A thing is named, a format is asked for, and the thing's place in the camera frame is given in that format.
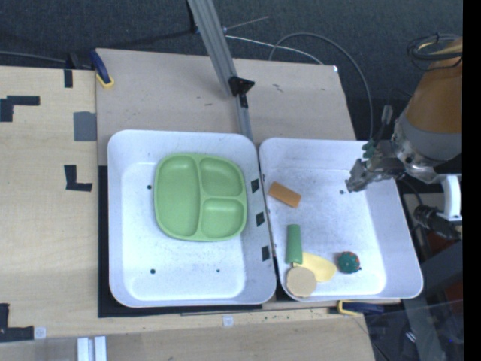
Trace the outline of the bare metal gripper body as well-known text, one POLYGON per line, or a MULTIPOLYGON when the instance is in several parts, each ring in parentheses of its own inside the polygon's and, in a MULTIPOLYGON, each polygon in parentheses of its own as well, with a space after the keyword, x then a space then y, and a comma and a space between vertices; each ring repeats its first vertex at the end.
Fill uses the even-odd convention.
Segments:
POLYGON ((405 175, 426 184, 437 184, 448 176, 435 171, 441 160, 422 153, 402 131, 395 132, 390 140, 372 138, 362 150, 362 184, 400 179, 405 175))

